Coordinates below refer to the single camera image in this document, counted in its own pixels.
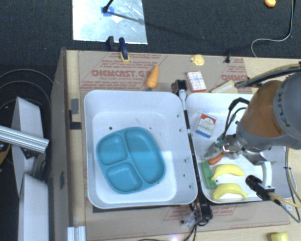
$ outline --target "silver metal sheet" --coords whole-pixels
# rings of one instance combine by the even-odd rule
[[[109,0],[72,0],[73,39],[104,42],[109,36],[118,42],[123,37],[127,43],[147,44],[141,0],[114,0],[108,11],[102,8]]]

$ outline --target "dark carpet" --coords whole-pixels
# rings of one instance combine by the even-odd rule
[[[291,0],[277,0],[274,8],[264,0],[142,0],[148,45],[128,45],[131,52],[253,56],[258,38],[282,39],[289,30]],[[72,0],[0,0],[0,75],[31,68],[53,78],[61,47],[104,50],[104,43],[72,39]],[[301,0],[296,0],[292,36],[284,42],[260,41],[258,57],[301,58]],[[0,81],[31,79],[49,94],[45,80],[14,74]],[[41,102],[45,134],[49,117],[42,93],[27,85],[0,92],[0,106],[12,97]],[[0,110],[0,124],[9,126],[13,103]],[[0,240],[17,240],[18,204],[11,155],[0,173]]]

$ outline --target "banana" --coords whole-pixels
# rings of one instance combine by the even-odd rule
[[[238,194],[242,195],[245,198],[247,197],[247,194],[243,192],[242,188],[234,183],[227,183],[227,184],[221,184],[219,185],[213,192],[212,198],[213,200],[219,199],[222,195],[225,194]]]
[[[216,167],[213,177],[211,178],[212,181],[215,181],[215,179],[218,176],[221,176],[223,174],[233,174],[236,176],[244,176],[244,171],[234,164],[221,164]]]

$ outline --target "blue divided plate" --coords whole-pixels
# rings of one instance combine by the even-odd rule
[[[103,137],[96,155],[109,186],[129,194],[157,185],[165,175],[163,156],[152,135],[127,128]]]

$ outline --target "carrot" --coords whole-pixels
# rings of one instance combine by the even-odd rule
[[[155,88],[157,86],[158,79],[159,79],[159,66],[156,65],[146,81],[146,86],[150,88]]]
[[[223,153],[220,153],[218,156],[209,159],[207,162],[209,165],[217,164],[224,157]]]

